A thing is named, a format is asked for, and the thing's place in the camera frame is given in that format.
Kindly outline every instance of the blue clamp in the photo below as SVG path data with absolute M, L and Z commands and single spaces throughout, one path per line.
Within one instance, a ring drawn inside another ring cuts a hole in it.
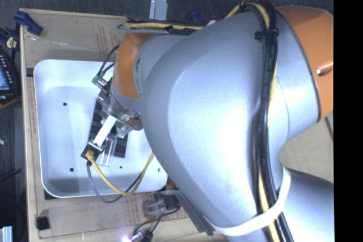
M 36 22 L 24 11 L 18 10 L 13 19 L 18 24 L 28 26 L 28 32 L 33 33 L 36 36 L 39 36 L 43 30 L 43 28 L 38 26 Z
M 201 14 L 201 10 L 195 9 L 187 14 L 187 16 L 185 17 L 185 21 L 198 22 L 198 21 L 200 21 L 200 14 Z

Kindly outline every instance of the small black object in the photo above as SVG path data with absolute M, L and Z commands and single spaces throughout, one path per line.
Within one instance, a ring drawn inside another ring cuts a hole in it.
M 268 28 L 266 28 L 263 31 L 257 31 L 257 32 L 255 32 L 255 39 L 261 40 L 264 36 L 266 36 L 270 32 L 274 32 L 276 34 L 276 36 L 278 36 L 278 28 L 275 28 L 275 29 L 268 29 Z
M 34 77 L 34 68 L 28 67 L 26 68 L 27 77 Z
M 173 194 L 164 195 L 164 202 L 165 202 L 165 208 L 167 210 L 175 209 L 176 207 L 180 206 L 180 202 L 177 197 L 175 197 Z
M 153 239 L 153 237 L 154 237 L 154 234 L 151 231 L 147 231 L 144 234 L 141 242 L 150 242 Z
M 171 33 L 172 31 L 174 31 L 174 27 L 173 27 L 173 26 L 164 27 L 164 30 L 165 30 L 167 33 Z
M 46 230 L 50 228 L 48 217 L 36 217 L 36 228 L 39 230 Z

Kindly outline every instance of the wire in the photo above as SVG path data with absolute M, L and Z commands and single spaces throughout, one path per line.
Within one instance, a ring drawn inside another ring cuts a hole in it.
M 2 176 L 1 177 L 1 179 L 0 179 L 0 182 L 3 182 L 3 181 L 5 181 L 5 180 L 7 180 L 9 177 L 12 177 L 12 176 L 15 176 L 15 175 L 17 175 L 19 172 L 21 172 L 22 171 L 22 169 L 21 168 L 19 168 L 19 169 L 17 169 L 16 171 L 14 171 L 14 172 L 11 172 L 11 173 L 9 173 L 8 175 L 5 175 L 5 176 Z
M 181 30 L 181 29 L 193 29 L 198 31 L 200 29 L 205 28 L 205 26 L 193 26 L 193 25 L 180 25 L 180 24 L 171 24 L 171 23 L 157 23 L 157 22 L 144 22 L 144 23 L 130 23 L 126 22 L 123 24 L 124 27 L 129 28 L 145 28 L 145 27 L 153 27 L 153 28 L 167 28 L 173 27 L 173 29 Z
M 112 68 L 115 65 L 115 63 L 110 64 L 106 69 L 102 71 L 103 74 L 105 74 L 110 68 Z
M 104 202 L 104 203 L 114 203 L 114 202 L 117 202 L 120 198 L 123 197 L 123 195 L 120 195 L 118 196 L 117 198 L 115 199 L 112 199 L 112 200 L 107 200 L 107 199 L 104 199 L 98 192 L 96 186 L 95 186 L 95 183 L 93 181 L 93 178 L 92 178 L 92 174 L 91 174 L 91 169 L 90 169 L 90 166 L 91 166 L 91 162 L 90 161 L 87 161 L 86 163 L 86 166 L 87 166 L 87 174 L 88 174 L 88 178 L 90 180 L 90 183 L 91 183 L 91 186 L 93 188 L 93 191 L 95 192 L 96 196 L 98 197 L 98 199 L 101 201 L 101 202 Z M 136 184 L 136 182 L 138 181 L 138 179 L 140 178 L 141 176 L 141 173 L 137 176 L 137 178 L 133 181 L 133 183 L 129 186 L 129 188 L 125 191 L 125 192 L 128 192 L 131 190 L 131 188 Z
M 243 1 L 233 8 L 225 18 L 245 11 L 246 8 L 254 11 L 260 19 L 262 32 L 256 34 L 256 38 L 264 40 L 265 49 L 261 104 L 256 123 L 254 146 L 255 200 L 258 212 L 264 213 L 277 201 L 269 158 L 268 113 L 276 84 L 278 31 L 276 28 L 276 10 L 268 1 Z M 283 213 L 267 228 L 264 228 L 264 231 L 270 241 L 285 241 L 285 239 L 293 241 Z
M 102 66 L 101 66 L 100 70 L 99 70 L 99 71 L 98 71 L 98 73 L 97 73 L 97 75 L 98 75 L 98 76 L 102 73 L 102 70 L 103 70 L 103 68 L 105 67 L 105 65 L 106 65 L 106 63 L 107 63 L 108 59 L 110 58 L 110 56 L 112 55 L 112 53 L 113 53 L 116 49 L 118 49 L 118 48 L 119 48 L 119 46 L 120 46 L 120 44 L 116 45 L 116 46 L 115 46 L 112 50 L 110 50 L 110 51 L 108 52 L 108 54 L 107 54 L 107 56 L 106 56 L 105 60 L 103 61 L 103 64 L 102 64 Z
M 165 216 L 168 216 L 168 215 L 174 214 L 174 213 L 178 212 L 179 210 L 180 210 L 180 206 L 179 206 L 179 207 L 177 207 L 177 208 L 176 208 L 175 210 L 173 210 L 173 211 L 170 211 L 170 212 L 167 212 L 167 213 L 163 213 L 163 214 L 161 214 L 159 217 L 157 217 L 157 218 L 155 218 L 155 219 L 153 219 L 153 220 L 143 222 L 142 224 L 140 224 L 139 226 L 137 226 L 137 227 L 135 228 L 135 230 L 134 230 L 134 232 L 133 232 L 133 235 L 136 235 L 136 234 L 137 234 L 137 231 L 138 231 L 141 227 L 143 227 L 143 226 L 145 226 L 145 225 L 147 225 L 147 224 L 150 224 L 150 223 L 156 222 L 156 225 L 155 225 L 155 226 L 153 227 L 153 229 L 151 230 L 151 232 L 154 232 L 154 231 L 155 231 L 155 229 L 156 229 L 156 227 L 157 227 L 157 225 L 159 224 L 159 222 L 161 221 L 161 219 L 162 219 L 162 218 L 164 218 Z
M 133 195 L 137 188 L 140 186 L 140 183 L 146 173 L 146 170 L 147 168 L 149 167 L 153 157 L 154 157 L 154 153 L 152 152 L 149 156 L 149 159 L 147 160 L 142 172 L 141 172 L 141 175 L 140 175 L 140 178 L 138 179 L 138 181 L 136 182 L 136 185 L 135 187 L 133 188 L 133 190 L 129 193 L 127 192 L 124 192 L 123 190 L 120 190 L 118 187 L 116 187 L 113 183 L 111 183 L 104 175 L 104 173 L 102 172 L 102 170 L 99 168 L 98 164 L 96 164 L 96 161 L 93 157 L 94 155 L 94 152 L 92 150 L 88 150 L 87 153 L 86 153 L 86 158 L 91 162 L 91 164 L 95 167 L 97 173 L 101 176 L 101 178 L 103 179 L 103 181 L 111 188 L 113 189 L 114 191 L 116 191 L 117 193 L 119 194 L 122 194 L 123 196 L 131 196 Z

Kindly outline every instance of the white strap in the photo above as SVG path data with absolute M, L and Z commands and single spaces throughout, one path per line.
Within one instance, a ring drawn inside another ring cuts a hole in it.
M 234 227 L 223 228 L 215 226 L 211 223 L 214 229 L 226 236 L 242 236 L 270 225 L 282 212 L 290 189 L 291 174 L 289 170 L 285 167 L 282 167 L 282 169 L 283 176 L 278 199 L 270 209 L 260 215 L 251 218 L 243 224 Z
M 109 115 L 105 120 L 103 126 L 101 127 L 100 131 L 96 135 L 95 139 L 93 140 L 93 142 L 96 143 L 98 146 L 101 146 L 116 121 L 117 121 L 116 117 Z

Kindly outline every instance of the black cable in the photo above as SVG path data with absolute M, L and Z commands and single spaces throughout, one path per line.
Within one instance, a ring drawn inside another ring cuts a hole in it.
M 115 63 L 110 64 L 106 69 L 102 71 L 102 73 L 106 73 L 110 68 L 112 68 L 115 65 Z
M 16 170 L 16 171 L 14 171 L 14 172 L 9 173 L 8 175 L 1 177 L 0 182 L 3 182 L 3 181 L 5 181 L 5 180 L 7 180 L 9 177 L 12 177 L 12 176 L 17 175 L 17 174 L 18 174 L 19 172 L 21 172 L 21 171 L 22 171 L 22 169 L 21 169 L 21 168 L 19 168 L 19 169 L 17 169 L 17 170 Z
M 261 13 L 250 3 L 259 4 L 264 7 L 269 17 L 269 27 L 267 27 L 265 21 L 261 21 Z M 269 141 L 268 141 L 268 109 L 271 93 L 271 84 L 273 81 L 273 75 L 276 69 L 277 61 L 277 35 L 278 30 L 276 27 L 276 10 L 273 5 L 268 1 L 245 1 L 241 5 L 239 11 L 244 11 L 248 7 L 254 10 L 258 16 L 260 23 L 262 24 L 262 31 L 256 34 L 257 39 L 264 39 L 265 57 L 264 57 L 264 76 L 261 93 L 260 111 L 255 130 L 255 169 L 254 169 L 254 182 L 255 182 L 255 200 L 258 212 L 262 213 L 262 206 L 259 199 L 259 173 L 261 172 L 261 178 L 264 185 L 264 190 L 267 197 L 268 207 L 273 206 L 277 201 L 277 193 L 275 185 L 273 183 L 271 164 L 269 158 Z M 286 223 L 286 219 L 281 213 L 275 220 L 275 227 L 281 241 L 293 241 L 290 230 Z M 271 234 L 267 228 L 264 228 L 264 232 L 268 240 L 272 240 Z
M 99 71 L 98 71 L 98 73 L 97 73 L 97 75 L 98 75 L 98 76 L 102 73 L 102 70 L 103 70 L 103 68 L 105 67 L 105 65 L 106 65 L 106 63 L 107 63 L 107 61 L 108 61 L 108 59 L 110 58 L 110 56 L 112 55 L 112 53 L 113 53 L 116 49 L 118 49 L 119 45 L 120 45 L 120 44 L 116 45 L 116 46 L 115 46 L 112 50 L 110 50 L 110 51 L 108 52 L 108 54 L 107 54 L 107 56 L 106 56 L 105 60 L 103 61 L 103 64 L 102 64 L 102 66 L 101 66 L 100 70 L 99 70 Z
M 93 188 L 93 191 L 95 192 L 96 196 L 98 197 L 98 199 L 101 201 L 101 202 L 104 202 L 104 203 L 114 203 L 114 202 L 117 202 L 120 198 L 123 197 L 123 195 L 119 195 L 117 198 L 115 199 L 112 199 L 112 200 L 107 200 L 107 199 L 104 199 L 98 192 L 96 186 L 95 186 L 95 183 L 93 181 L 93 178 L 92 178 L 92 174 L 91 174 L 91 170 L 90 170 L 90 167 L 91 167 L 91 162 L 88 161 L 86 163 L 86 166 L 87 166 L 87 174 L 88 174 L 88 179 L 90 180 L 90 183 L 91 183 L 91 186 Z M 127 188 L 127 190 L 125 192 L 128 192 L 132 189 L 132 187 L 137 183 L 137 181 L 139 180 L 139 178 L 141 177 L 141 173 L 136 177 L 136 179 L 132 182 L 132 184 Z
M 161 214 L 159 217 L 157 217 L 157 218 L 155 218 L 155 219 L 153 219 L 153 220 L 143 222 L 142 224 L 140 224 L 139 226 L 137 226 L 137 227 L 135 228 L 135 230 L 134 230 L 134 232 L 133 232 L 133 236 L 135 236 L 135 235 L 137 234 L 137 231 L 138 231 L 141 227 L 143 227 L 143 226 L 145 226 L 145 225 L 147 225 L 147 224 L 150 224 L 150 223 L 156 222 L 156 225 L 155 225 L 155 226 L 153 227 L 153 229 L 151 230 L 151 232 L 154 232 L 155 228 L 157 227 L 157 225 L 159 224 L 159 222 L 160 222 L 160 220 L 161 220 L 162 218 L 164 218 L 165 216 L 168 216 L 168 215 L 174 214 L 174 213 L 178 212 L 179 210 L 180 210 L 180 206 L 179 206 L 179 207 L 177 207 L 175 210 L 173 210 L 173 211 L 171 211 L 171 212 L 167 212 L 167 213 L 163 213 L 163 214 Z

